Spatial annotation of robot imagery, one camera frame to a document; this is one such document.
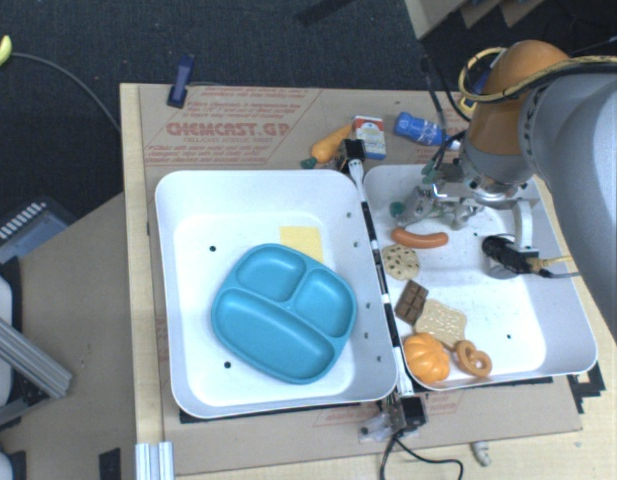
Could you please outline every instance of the yellow sticky note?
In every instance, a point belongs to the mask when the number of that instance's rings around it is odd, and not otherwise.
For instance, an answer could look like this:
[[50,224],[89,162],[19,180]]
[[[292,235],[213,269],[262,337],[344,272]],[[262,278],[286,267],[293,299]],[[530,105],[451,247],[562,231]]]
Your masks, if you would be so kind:
[[319,228],[315,226],[281,226],[279,237],[281,245],[303,252],[319,263],[324,262]]

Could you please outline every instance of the black floor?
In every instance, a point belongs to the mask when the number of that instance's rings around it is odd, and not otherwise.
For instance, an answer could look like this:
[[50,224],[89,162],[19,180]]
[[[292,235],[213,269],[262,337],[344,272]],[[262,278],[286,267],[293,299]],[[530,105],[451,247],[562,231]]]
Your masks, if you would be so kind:
[[[118,122],[119,84],[172,83],[183,53],[199,81],[413,90],[426,88],[427,53],[455,88],[487,47],[534,38],[575,52],[617,36],[617,0],[547,0],[512,28],[499,10],[470,30],[453,13],[422,41],[403,0],[0,0],[5,34],[79,77]],[[617,55],[617,42],[586,53]],[[122,175],[118,132],[73,80],[22,57],[0,69],[0,217],[47,195],[79,218]]]

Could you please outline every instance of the blue object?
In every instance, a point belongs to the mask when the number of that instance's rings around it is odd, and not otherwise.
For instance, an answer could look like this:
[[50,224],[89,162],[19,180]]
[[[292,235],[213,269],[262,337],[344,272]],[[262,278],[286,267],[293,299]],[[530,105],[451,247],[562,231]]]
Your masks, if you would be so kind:
[[192,68],[195,65],[195,57],[193,55],[182,55],[179,59],[179,65],[177,67],[177,80],[175,85],[170,88],[168,94],[168,106],[183,108],[186,103],[186,95],[188,90],[186,86],[190,82],[190,76],[192,75]]
[[357,316],[346,281],[309,256],[279,244],[250,249],[219,288],[212,329],[259,370],[294,384],[334,366]]
[[441,146],[441,127],[426,119],[414,117],[408,112],[399,114],[394,132],[395,135],[407,137],[425,146]]

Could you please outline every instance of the pretzel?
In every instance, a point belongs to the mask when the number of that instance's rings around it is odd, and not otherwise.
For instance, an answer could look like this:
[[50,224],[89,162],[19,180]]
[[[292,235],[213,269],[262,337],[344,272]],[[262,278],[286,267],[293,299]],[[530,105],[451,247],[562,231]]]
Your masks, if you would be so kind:
[[461,340],[455,345],[459,368],[475,377],[487,377],[492,370],[490,356],[481,350],[477,350],[472,341]]

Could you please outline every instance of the wooden table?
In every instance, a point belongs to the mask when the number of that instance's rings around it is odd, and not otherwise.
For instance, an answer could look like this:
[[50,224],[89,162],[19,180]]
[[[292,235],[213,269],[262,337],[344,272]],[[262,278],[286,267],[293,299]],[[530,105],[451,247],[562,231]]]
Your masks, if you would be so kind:
[[[125,175],[128,267],[132,322],[133,374],[137,443],[165,440],[157,357],[155,305],[151,253],[146,233],[145,165],[142,142],[140,86],[122,84],[121,109]],[[373,93],[367,91],[366,98]],[[430,113],[434,109],[430,104]],[[482,467],[468,445],[418,450],[431,459],[455,458],[463,462],[464,478],[617,478],[617,346],[583,283],[577,289],[584,303],[599,350],[598,362],[605,381],[600,397],[588,398],[577,432],[505,439],[489,443],[492,463]],[[228,452],[230,443],[226,443]],[[185,478],[377,478],[381,455],[308,461],[236,471],[187,475]],[[393,452],[388,478],[456,478],[456,465],[430,465]]]

